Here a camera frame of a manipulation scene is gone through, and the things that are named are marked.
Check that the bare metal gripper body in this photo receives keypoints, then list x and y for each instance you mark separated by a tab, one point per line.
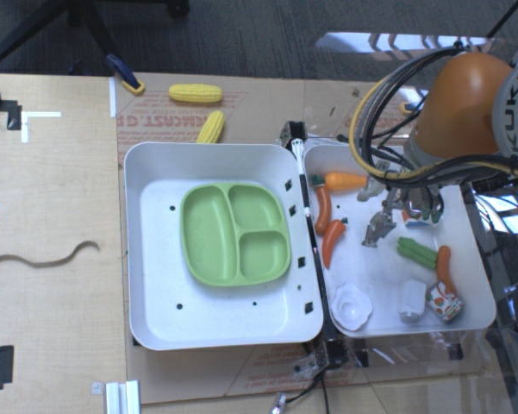
417	200

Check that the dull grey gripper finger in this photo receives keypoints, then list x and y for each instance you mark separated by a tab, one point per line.
380	227

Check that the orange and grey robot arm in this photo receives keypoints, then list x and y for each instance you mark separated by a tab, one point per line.
461	102

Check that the blue and white carton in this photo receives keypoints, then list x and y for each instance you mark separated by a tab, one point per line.
415	223

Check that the white plastic tray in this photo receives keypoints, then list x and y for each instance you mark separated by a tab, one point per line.
370	270
164	248

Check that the green asparagus bundle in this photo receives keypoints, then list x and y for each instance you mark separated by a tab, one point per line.
416	252

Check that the orange chili pepper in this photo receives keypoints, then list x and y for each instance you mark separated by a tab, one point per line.
330	242

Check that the orange carrot with green top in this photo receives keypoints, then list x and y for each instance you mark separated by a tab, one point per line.
345	181

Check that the orange sausage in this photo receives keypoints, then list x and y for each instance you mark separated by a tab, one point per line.
323	211
444	265

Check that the white plastic bottle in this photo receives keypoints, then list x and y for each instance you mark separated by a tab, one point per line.
412	300

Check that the white fried egg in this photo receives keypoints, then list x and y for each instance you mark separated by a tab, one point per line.
351	306

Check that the white can with orange print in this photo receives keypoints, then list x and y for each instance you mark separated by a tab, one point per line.
444	302

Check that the green divided plate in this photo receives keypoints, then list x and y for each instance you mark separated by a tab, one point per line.
224	235

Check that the brown cardboard board red print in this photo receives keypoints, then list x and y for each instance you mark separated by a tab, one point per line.
258	119

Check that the yellow corn cob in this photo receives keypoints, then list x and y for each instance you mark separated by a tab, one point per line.
211	127
195	93

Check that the black office chair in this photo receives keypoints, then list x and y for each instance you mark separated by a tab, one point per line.
86	11

